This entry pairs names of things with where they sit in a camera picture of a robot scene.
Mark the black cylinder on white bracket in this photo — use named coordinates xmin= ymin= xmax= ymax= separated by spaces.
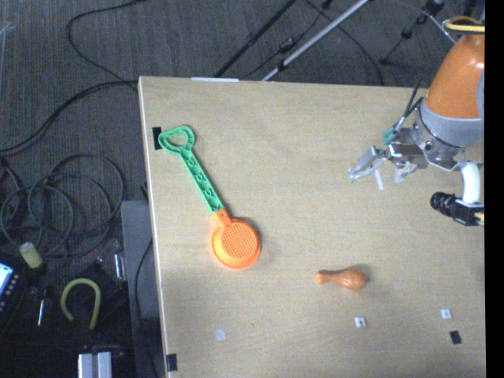
xmin=429 ymin=161 xmax=486 ymax=228

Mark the green and orange toy sieve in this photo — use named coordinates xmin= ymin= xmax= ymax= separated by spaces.
xmin=157 ymin=124 xmax=262 ymax=270

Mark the orange toy chicken drumstick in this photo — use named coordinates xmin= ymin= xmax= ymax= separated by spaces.
xmin=314 ymin=268 xmax=369 ymax=292

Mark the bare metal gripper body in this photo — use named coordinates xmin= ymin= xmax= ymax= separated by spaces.
xmin=385 ymin=123 xmax=466 ymax=172

